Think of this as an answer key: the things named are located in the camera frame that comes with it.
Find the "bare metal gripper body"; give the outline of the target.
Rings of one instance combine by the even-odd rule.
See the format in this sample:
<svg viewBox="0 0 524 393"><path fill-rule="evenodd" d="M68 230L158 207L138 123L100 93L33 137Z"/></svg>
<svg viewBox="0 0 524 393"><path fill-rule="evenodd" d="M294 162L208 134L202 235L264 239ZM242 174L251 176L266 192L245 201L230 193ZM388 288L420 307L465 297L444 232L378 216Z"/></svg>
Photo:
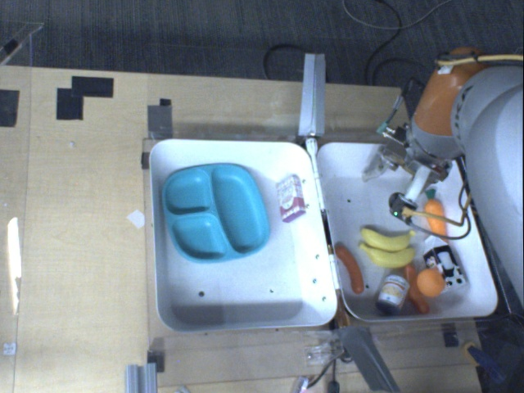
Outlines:
<svg viewBox="0 0 524 393"><path fill-rule="evenodd" d="M451 170L451 161L437 157L416 139L413 127L409 124L392 128L385 125L382 136L394 163L394 169L401 167L408 173L415 173L422 166L430 170L430 179L445 179Z"/></svg>

